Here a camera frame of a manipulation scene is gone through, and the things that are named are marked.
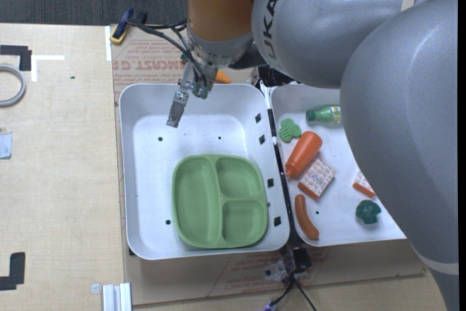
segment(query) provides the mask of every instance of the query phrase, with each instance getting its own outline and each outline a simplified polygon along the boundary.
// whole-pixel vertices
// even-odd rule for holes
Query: white tray
[[[178,128],[173,128],[166,123],[177,87],[134,84],[120,96],[131,250],[143,259],[156,260],[281,248],[288,241],[290,225],[264,96],[247,84],[218,84],[206,100],[191,95]],[[267,231],[259,242],[244,248],[201,249],[178,236],[171,202],[173,171],[183,158],[197,154],[230,154],[258,166],[269,213]]]
[[[327,125],[306,121],[305,113],[308,109],[339,104],[339,90],[289,84],[272,89],[270,96],[277,133],[281,121],[285,118],[291,118],[303,132],[311,130],[317,133],[322,138],[323,145],[316,157],[336,171],[334,179],[317,201],[306,196],[308,215],[319,229],[320,236],[318,240],[307,238],[295,219],[296,230],[302,240],[313,246],[330,246],[406,238],[377,197],[372,200],[382,209],[377,216],[378,222],[365,225],[356,218],[355,212],[359,202],[369,198],[352,187],[358,166],[352,156],[342,124]],[[285,164],[297,139],[285,143],[277,138],[277,142],[282,162]],[[298,181],[298,179],[288,179],[293,209],[294,197],[298,193],[304,194],[298,188]]]

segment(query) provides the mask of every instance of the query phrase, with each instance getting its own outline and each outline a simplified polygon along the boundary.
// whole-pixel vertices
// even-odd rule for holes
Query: orange and white box
[[[360,171],[356,174],[356,178],[352,186],[359,192],[364,193],[367,197],[374,198],[376,196],[376,192],[374,192],[366,177]]]
[[[334,176],[335,170],[322,160],[316,159],[298,182],[298,188],[314,200],[318,200]]]

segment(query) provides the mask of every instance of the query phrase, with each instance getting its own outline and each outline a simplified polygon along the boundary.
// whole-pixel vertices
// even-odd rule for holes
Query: blue clamp
[[[133,16],[134,13],[134,8],[128,7],[125,10],[125,13],[123,13],[122,19],[119,21],[118,25],[116,28],[112,31],[110,35],[110,40],[113,44],[121,44],[123,42],[123,39],[126,36],[126,25],[127,25],[127,20],[131,16]]]

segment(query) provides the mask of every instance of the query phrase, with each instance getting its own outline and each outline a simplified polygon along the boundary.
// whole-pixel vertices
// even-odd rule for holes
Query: green bottle
[[[306,119],[309,122],[319,121],[324,123],[340,123],[341,112],[337,105],[324,106],[320,110],[308,110]]]

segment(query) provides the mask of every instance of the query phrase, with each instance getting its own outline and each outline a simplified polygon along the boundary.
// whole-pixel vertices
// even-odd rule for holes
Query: light wood surface
[[[65,56],[39,61],[37,82],[31,81],[31,72],[25,73],[28,87],[21,102],[0,108],[0,128],[13,134],[12,157],[0,160],[0,277],[8,275],[11,253],[26,254],[25,283],[15,291],[0,291],[1,311],[100,310],[100,295],[91,292],[91,285],[125,280],[105,31],[0,24],[0,44],[27,45],[35,55]],[[0,86],[0,98],[11,92],[7,85]],[[332,266],[344,274],[344,260]],[[177,286],[174,282],[173,293],[184,291]],[[305,291],[319,311],[445,310],[429,272]],[[164,302],[135,310],[256,311],[282,292]],[[278,307],[311,309],[296,288]]]

